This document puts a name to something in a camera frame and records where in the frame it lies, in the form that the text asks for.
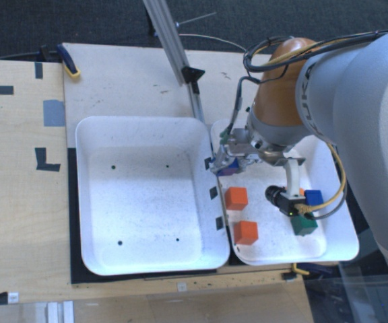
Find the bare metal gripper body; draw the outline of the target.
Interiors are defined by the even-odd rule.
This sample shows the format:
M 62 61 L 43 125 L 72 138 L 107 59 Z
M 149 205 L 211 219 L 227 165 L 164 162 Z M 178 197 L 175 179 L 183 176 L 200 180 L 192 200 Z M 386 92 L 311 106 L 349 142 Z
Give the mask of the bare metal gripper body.
M 234 129 L 223 144 L 225 159 L 237 159 L 239 164 L 242 161 L 278 164 L 292 148 L 292 145 L 271 143 L 257 131 L 248 128 Z

